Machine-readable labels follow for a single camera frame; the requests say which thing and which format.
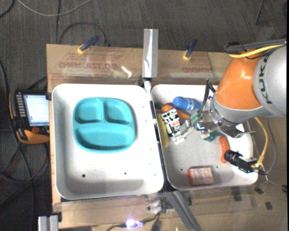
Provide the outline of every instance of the white cable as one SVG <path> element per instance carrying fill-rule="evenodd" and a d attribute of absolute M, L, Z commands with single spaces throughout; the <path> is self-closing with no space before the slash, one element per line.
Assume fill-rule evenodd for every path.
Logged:
<path fill-rule="evenodd" d="M 25 4 L 24 4 L 23 2 L 21 2 L 20 0 L 17 0 L 17 1 L 20 2 L 21 5 L 25 6 L 27 9 L 31 10 L 31 11 L 34 12 L 34 13 L 37 13 L 37 14 L 43 15 L 43 16 L 53 17 L 53 16 L 59 16 L 59 15 L 64 15 L 64 14 L 71 13 L 72 11 L 78 9 L 79 7 L 81 7 L 82 5 L 85 5 L 85 4 L 88 3 L 88 2 L 91 2 L 92 0 L 88 0 L 88 1 L 86 1 L 86 2 L 84 2 L 84 3 L 82 3 L 82 4 L 80 4 L 80 5 L 76 6 L 76 7 L 75 7 L 74 9 L 72 9 L 72 10 L 69 10 L 69 11 L 64 12 L 64 13 L 59 13 L 59 14 L 44 14 L 44 13 L 40 13 L 40 12 L 37 12 L 37 11 L 31 9 L 30 7 L 28 7 L 27 5 L 25 5 Z"/>

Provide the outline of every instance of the screen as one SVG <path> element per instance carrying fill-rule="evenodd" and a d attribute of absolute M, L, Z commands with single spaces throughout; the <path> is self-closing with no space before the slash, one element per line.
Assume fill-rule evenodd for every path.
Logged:
<path fill-rule="evenodd" d="M 24 95 L 27 116 L 30 126 L 48 126 L 49 110 L 45 95 Z"/>

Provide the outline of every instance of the orange handle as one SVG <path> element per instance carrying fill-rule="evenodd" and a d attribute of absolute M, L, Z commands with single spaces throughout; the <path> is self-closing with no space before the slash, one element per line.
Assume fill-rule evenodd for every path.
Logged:
<path fill-rule="evenodd" d="M 230 148 L 229 148 L 228 140 L 227 140 L 227 138 L 225 136 L 221 136 L 220 137 L 220 143 L 221 143 L 221 146 L 222 146 L 221 162 L 224 164 L 227 161 L 225 160 L 223 155 L 225 154 L 226 151 L 230 150 Z"/>
<path fill-rule="evenodd" d="M 174 109 L 174 107 L 172 107 L 169 104 L 166 104 L 161 108 L 161 111 L 162 111 L 162 113 L 165 113 L 165 112 L 172 110 L 172 109 Z M 182 118 L 182 119 L 189 119 L 190 118 L 190 115 L 188 115 L 188 114 L 186 114 L 186 113 L 184 113 L 178 109 L 176 109 L 176 111 L 178 113 L 179 118 Z"/>

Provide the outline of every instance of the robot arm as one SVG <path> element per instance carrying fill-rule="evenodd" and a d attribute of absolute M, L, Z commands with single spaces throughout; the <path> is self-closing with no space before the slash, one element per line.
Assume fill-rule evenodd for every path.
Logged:
<path fill-rule="evenodd" d="M 213 94 L 210 110 L 199 114 L 196 129 L 237 138 L 242 132 L 236 126 L 250 118 L 286 117 L 286 72 L 286 46 L 258 58 L 234 58 Z"/>

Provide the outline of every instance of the blue and yellow clamp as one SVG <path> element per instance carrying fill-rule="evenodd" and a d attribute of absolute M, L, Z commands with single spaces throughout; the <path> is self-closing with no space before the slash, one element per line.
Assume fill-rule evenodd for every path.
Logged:
<path fill-rule="evenodd" d="M 197 42 L 197 40 L 194 39 L 194 40 L 186 47 L 186 51 L 185 51 L 184 56 L 183 56 L 183 58 L 184 58 L 185 60 L 190 60 L 190 59 L 191 59 L 193 50 L 194 50 L 194 48 L 195 48 L 195 46 L 196 46 L 196 42 Z"/>
<path fill-rule="evenodd" d="M 92 37 L 91 39 L 89 39 L 88 41 L 86 41 L 84 44 L 80 45 L 78 48 L 77 48 L 77 51 L 80 53 L 80 54 L 83 54 L 84 52 L 86 52 L 90 46 L 92 45 L 95 45 L 95 43 L 98 41 L 98 36 L 94 36 Z"/>

